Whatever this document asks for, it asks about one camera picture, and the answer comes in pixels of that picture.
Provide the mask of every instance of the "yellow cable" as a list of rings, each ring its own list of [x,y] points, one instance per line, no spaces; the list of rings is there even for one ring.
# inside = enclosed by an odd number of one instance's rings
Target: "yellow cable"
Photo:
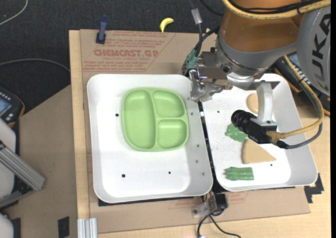
[[[298,15],[299,13],[304,14],[304,13],[310,12],[312,10],[327,7],[327,6],[331,5],[331,0],[321,0],[319,2],[316,2],[316,3],[310,4],[310,5],[304,6],[302,8],[299,8],[298,10],[296,10],[296,9],[289,10],[287,12],[280,13],[280,14],[251,14],[251,13],[247,13],[243,10],[240,10],[240,9],[236,8],[235,6],[233,6],[229,2],[229,0],[222,0],[222,1],[223,1],[224,5],[229,10],[231,10],[231,12],[233,12],[233,13],[241,16],[241,17],[245,17],[245,18],[249,18],[249,19],[259,19],[259,20],[290,18],[290,17],[294,17],[294,16]]]
[[[289,68],[291,69],[291,71],[295,74],[295,76],[297,77],[297,79],[301,80],[300,74],[295,69],[295,67],[293,66],[293,64],[291,63],[291,61],[288,59],[288,57],[284,56],[283,59],[285,60],[285,63],[289,66]],[[307,132],[307,131],[309,131],[311,129],[314,129],[315,127],[318,127],[323,122],[324,111],[323,111],[323,106],[321,104],[321,101],[318,99],[318,97],[313,92],[313,90],[311,89],[311,87],[309,87],[309,85],[307,85],[304,80],[302,80],[301,83],[304,86],[304,88],[307,89],[308,93],[312,96],[312,98],[316,102],[317,107],[318,107],[319,119],[316,122],[314,122],[313,124],[309,125],[309,126],[306,126],[306,127],[301,128],[301,129],[294,130],[294,131],[288,132],[288,133],[278,133],[276,131],[267,131],[266,135],[268,135],[268,136],[271,137],[271,141],[277,141],[279,139],[284,139],[284,138],[287,138],[289,136],[293,136],[293,135],[297,135],[297,134],[301,134],[301,133]]]

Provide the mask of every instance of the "blue clip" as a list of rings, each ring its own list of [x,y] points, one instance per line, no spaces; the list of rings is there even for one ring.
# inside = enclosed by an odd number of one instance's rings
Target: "blue clip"
[[[105,43],[105,30],[107,26],[107,16],[103,15],[100,18],[99,32],[97,33],[96,43],[104,44]]]

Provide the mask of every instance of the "wooden edge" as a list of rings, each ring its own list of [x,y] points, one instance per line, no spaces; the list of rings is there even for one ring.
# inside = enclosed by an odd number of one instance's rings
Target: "wooden edge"
[[[83,110],[83,84],[80,50],[80,31],[69,31],[71,91],[73,113],[73,138],[77,190],[77,215],[79,219],[90,218],[88,169],[86,158],[85,118]]]

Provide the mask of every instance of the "black floor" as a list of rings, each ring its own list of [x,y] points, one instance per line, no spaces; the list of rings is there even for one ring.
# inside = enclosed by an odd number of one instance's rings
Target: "black floor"
[[[214,28],[221,17],[209,12],[198,0],[204,28]],[[205,0],[223,12],[221,0]],[[15,15],[25,0],[0,0],[0,23]],[[160,31],[160,21],[173,17],[166,31],[196,33],[186,0],[28,0],[27,8],[13,20],[0,25],[0,84],[18,95],[26,111],[70,84],[69,73],[54,64],[1,63],[27,58],[52,60],[69,67],[68,30],[98,29],[107,15],[107,30]]]

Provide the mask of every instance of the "wooden table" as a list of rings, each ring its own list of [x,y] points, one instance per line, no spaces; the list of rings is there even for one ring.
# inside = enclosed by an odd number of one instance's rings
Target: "wooden table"
[[[77,209],[79,219],[90,218],[88,193],[88,175],[86,159],[85,118],[83,112],[83,87],[81,72],[80,31],[69,32],[71,88],[73,107],[73,130],[75,141]],[[316,112],[310,103],[303,103],[295,98],[303,126],[316,120]],[[306,133],[307,138],[316,130]],[[219,226],[227,232],[237,233],[243,238],[262,237],[331,237],[331,186],[330,186],[330,118],[325,117],[321,136],[310,144],[318,172],[323,182],[324,191],[313,196],[310,204],[311,213],[253,220],[221,222]],[[99,237],[196,237],[195,225],[176,226],[138,231],[125,231],[99,234]],[[223,237],[214,224],[204,224],[201,233],[207,237]]]

